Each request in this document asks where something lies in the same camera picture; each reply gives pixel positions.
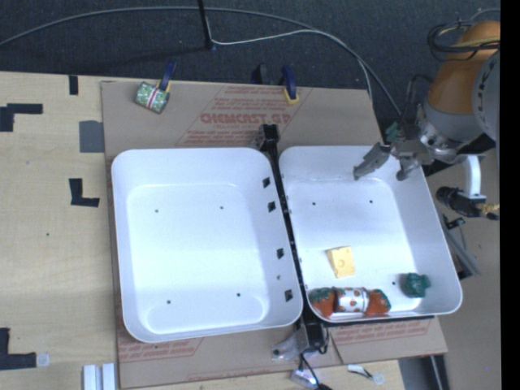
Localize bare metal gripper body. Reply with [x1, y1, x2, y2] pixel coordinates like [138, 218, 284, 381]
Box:
[388, 123, 462, 171]

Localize white plastic tray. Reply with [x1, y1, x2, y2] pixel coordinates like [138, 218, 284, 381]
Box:
[110, 146, 305, 345]
[277, 144, 464, 324]

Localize thin black rod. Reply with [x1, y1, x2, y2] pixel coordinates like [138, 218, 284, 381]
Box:
[271, 148, 314, 324]

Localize yellow cheese wedge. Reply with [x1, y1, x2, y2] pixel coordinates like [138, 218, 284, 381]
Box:
[325, 245, 357, 280]

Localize green broccoli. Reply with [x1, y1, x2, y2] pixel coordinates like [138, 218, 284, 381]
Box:
[402, 271, 432, 299]

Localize red strawberry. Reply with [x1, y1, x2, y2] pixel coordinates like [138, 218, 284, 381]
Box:
[364, 288, 392, 318]
[309, 286, 338, 318]

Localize white can with red print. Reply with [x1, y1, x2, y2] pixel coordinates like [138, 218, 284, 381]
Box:
[334, 286, 371, 314]

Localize brown cardboard board red print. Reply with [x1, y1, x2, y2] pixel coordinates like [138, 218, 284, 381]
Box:
[99, 80, 449, 390]

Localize black cylinder on white bracket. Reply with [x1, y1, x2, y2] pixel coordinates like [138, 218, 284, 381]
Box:
[435, 154, 489, 219]

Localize black block with thin wires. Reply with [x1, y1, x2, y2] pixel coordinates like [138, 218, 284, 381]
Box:
[258, 123, 282, 153]
[301, 318, 329, 352]

